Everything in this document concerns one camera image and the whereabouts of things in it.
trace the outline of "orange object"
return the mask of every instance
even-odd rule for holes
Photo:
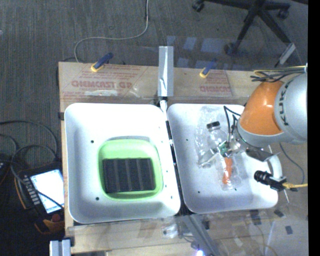
[[[239,123],[244,130],[258,135],[276,135],[282,132],[275,113],[275,98],[281,81],[262,82],[252,93],[241,114]]]
[[[222,183],[228,184],[230,182],[230,177],[232,174],[232,159],[224,157],[225,170],[223,171]]]

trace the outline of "blue clamp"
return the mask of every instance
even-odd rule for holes
[[[104,67],[104,64],[107,63],[109,60],[113,58],[113,53],[109,52],[108,54],[104,55],[101,59],[99,59],[96,63],[91,65],[91,70],[93,72],[98,72],[100,69]]]

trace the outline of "chair leg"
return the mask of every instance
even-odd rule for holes
[[[288,3],[279,3],[279,2],[266,2],[264,7],[265,10],[288,10],[290,8],[290,4]]]
[[[204,1],[205,0],[196,0],[196,1],[194,1],[192,3],[192,8],[194,10],[196,10],[197,12],[200,12],[205,6]]]
[[[204,1],[220,4],[224,6],[237,7],[237,8],[246,9],[246,10],[248,10],[253,3],[251,0],[204,0]]]
[[[275,20],[268,12],[260,11],[258,15],[282,42],[284,42],[285,44],[291,43],[291,40],[287,37],[287,35],[283,32],[283,30],[279,27],[279,25],[275,22]]]
[[[226,54],[232,55],[232,54],[237,52],[241,41],[244,39],[248,29],[252,25],[252,23],[253,23],[253,21],[254,21],[256,16],[257,16],[257,12],[256,11],[250,11],[248,13],[248,15],[245,17],[244,25],[242,26],[242,29],[241,29],[241,31],[240,31],[235,43],[232,44],[232,45],[226,45],[226,47],[224,48],[224,51],[225,51]]]

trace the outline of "white tray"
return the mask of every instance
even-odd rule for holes
[[[195,129],[203,106],[214,109],[214,117],[208,116],[207,122],[220,121],[221,129],[227,131],[223,105],[173,104],[167,111],[186,206],[197,214],[273,207],[278,202],[278,193],[254,180],[257,170],[270,172],[267,162],[260,162],[245,153],[237,155],[242,184],[232,190],[222,190],[214,166],[198,168]],[[226,106],[239,114],[244,109],[241,105]],[[272,162],[275,177],[280,176],[282,170],[278,157],[273,156]]]
[[[163,112],[154,105],[75,103],[64,113],[68,201],[72,218],[82,224],[165,218],[181,206]],[[118,137],[148,138],[157,149],[162,190],[143,200],[113,200],[99,185],[98,151]]]

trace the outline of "metal bar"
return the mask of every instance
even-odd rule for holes
[[[205,255],[219,256],[219,245],[213,241],[202,224],[202,216],[193,214],[181,217],[186,227],[192,233],[194,239],[199,245],[199,248]]]
[[[281,57],[279,58],[279,63],[283,65],[287,61],[287,59],[291,56],[291,54],[295,51],[295,49],[296,49],[295,44],[293,42],[290,43],[282,53]]]
[[[158,97],[174,95],[174,47],[159,47]]]
[[[49,244],[50,256],[71,256],[71,242],[69,239],[54,240]]]

